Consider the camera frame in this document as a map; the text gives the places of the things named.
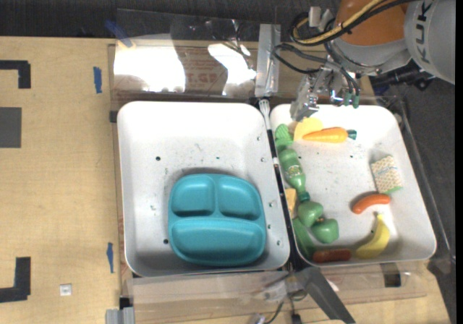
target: clear plastic panel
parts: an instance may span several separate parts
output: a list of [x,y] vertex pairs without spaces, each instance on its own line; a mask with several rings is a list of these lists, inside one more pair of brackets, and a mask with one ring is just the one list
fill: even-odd
[[113,101],[246,101],[278,90],[278,66],[269,63],[278,25],[120,9],[106,27],[118,38]]
[[[396,271],[387,272],[379,265],[371,265],[324,269],[322,273],[343,304],[426,296],[423,264],[405,263],[394,268]],[[127,280],[125,286],[135,318],[143,323],[182,323],[229,317],[230,323],[254,324],[258,323],[258,318],[272,317],[280,304],[282,312],[319,309],[318,303],[307,293],[306,272],[134,278]]]

